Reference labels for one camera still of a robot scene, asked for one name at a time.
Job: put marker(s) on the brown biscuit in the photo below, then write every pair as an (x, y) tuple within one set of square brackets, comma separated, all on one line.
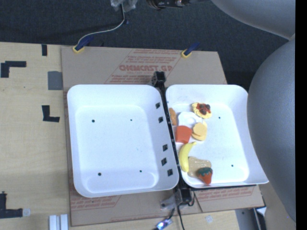
[(173, 117)]

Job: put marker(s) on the yellow pasta with red sauce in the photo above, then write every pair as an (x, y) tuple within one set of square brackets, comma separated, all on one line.
[(202, 110)]

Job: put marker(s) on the thin black rod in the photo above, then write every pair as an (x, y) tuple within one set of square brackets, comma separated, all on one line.
[(171, 133)]

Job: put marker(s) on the red strawberry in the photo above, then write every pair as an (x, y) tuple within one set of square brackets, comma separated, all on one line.
[(205, 175)]

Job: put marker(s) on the yellow banana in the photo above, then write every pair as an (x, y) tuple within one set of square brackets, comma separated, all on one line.
[(184, 156)]

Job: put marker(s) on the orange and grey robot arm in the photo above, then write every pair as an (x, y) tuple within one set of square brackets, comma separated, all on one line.
[(271, 128)]

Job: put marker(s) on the white plastic tray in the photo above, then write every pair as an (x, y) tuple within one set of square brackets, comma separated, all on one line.
[(227, 147), (112, 140)]

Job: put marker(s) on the orange-red block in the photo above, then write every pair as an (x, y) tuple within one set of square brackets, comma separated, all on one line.
[(183, 134)]

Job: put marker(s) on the beige bread slice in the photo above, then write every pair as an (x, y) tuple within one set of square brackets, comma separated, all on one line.
[(197, 164)]

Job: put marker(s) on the brown cardboard board red print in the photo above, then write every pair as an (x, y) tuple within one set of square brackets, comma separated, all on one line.
[(96, 66)]

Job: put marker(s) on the white fried egg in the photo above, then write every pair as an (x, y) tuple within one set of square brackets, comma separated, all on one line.
[(187, 118)]

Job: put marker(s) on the yellow pancake stack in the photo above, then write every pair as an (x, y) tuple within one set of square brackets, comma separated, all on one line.
[(200, 130)]

